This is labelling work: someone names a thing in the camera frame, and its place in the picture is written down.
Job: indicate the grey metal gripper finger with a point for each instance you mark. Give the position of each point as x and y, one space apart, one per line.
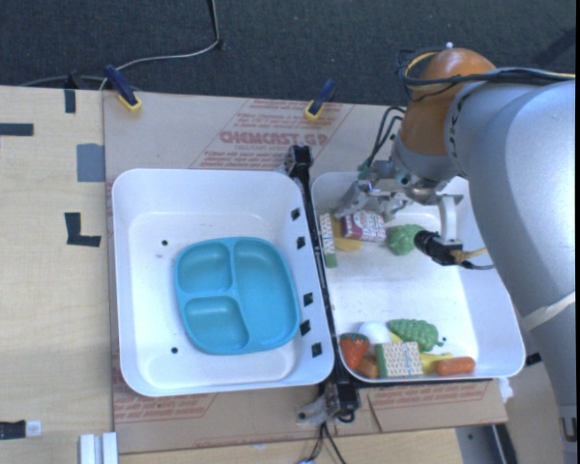
391 207
353 201

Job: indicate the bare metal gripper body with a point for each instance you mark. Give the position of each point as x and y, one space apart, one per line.
391 179

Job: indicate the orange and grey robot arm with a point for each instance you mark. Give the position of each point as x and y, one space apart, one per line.
517 172

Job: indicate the pink carton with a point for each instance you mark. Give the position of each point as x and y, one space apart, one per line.
365 227

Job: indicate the green broccoli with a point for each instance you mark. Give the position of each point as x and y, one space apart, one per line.
403 240

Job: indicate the yellow toy cheese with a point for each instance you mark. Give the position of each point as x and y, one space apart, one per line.
348 245

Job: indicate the patterned carton with green end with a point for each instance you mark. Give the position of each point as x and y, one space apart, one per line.
402 359
327 240

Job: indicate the thin black rod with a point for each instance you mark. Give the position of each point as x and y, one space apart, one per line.
321 278

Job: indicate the white plastic tray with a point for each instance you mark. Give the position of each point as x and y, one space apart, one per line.
150 259
406 293

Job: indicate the white egg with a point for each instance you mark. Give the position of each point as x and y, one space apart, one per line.
374 332

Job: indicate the green grapes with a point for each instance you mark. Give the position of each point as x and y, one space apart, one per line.
413 332

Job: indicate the blue divided plate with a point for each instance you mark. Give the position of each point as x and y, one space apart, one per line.
251 283

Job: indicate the red strawberry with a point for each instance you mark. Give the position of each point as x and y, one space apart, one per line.
354 348

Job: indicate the yellow banana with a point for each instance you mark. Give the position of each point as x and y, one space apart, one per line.
432 361

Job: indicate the orange sausage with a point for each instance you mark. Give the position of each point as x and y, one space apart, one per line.
456 366

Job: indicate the brown cardboard board red print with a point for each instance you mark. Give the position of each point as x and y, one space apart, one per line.
183 133

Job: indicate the black cylinder on white bracket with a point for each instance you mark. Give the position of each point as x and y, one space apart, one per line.
437 248

